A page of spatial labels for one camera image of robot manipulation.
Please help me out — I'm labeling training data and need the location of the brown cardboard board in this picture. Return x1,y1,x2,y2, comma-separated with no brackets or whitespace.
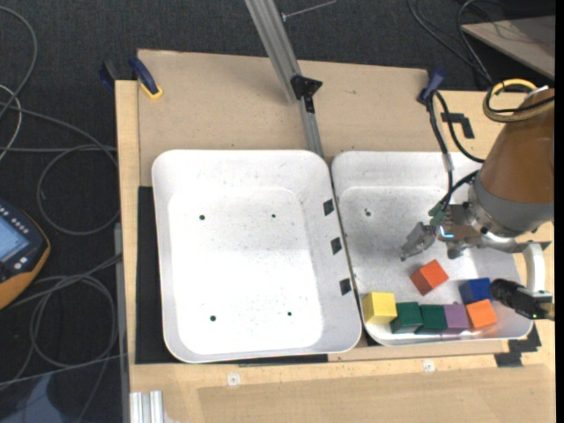
136,48,506,363

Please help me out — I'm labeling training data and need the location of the orange cube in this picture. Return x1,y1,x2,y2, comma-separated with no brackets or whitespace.
464,298,499,330

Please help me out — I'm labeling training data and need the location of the blue cube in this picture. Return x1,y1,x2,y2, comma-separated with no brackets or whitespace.
458,277,494,306

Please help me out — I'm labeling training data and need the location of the red-orange cube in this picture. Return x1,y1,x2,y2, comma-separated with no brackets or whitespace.
409,259,450,297

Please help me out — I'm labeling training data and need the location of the white plastic tray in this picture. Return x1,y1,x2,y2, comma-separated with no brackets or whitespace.
330,150,536,348
151,148,364,365

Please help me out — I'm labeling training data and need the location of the yellow cube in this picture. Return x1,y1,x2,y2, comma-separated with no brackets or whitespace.
361,291,398,326

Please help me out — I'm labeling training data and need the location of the black cylinder on white bracket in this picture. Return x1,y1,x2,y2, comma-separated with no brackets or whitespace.
489,241,555,322

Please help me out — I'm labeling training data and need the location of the purple cube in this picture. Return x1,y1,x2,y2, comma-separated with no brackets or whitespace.
442,303,471,336

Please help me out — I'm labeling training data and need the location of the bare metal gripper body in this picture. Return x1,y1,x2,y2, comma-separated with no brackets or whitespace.
434,201,526,255

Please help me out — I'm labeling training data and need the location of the green cube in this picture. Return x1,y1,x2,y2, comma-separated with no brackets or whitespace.
390,301,425,336
416,304,448,336

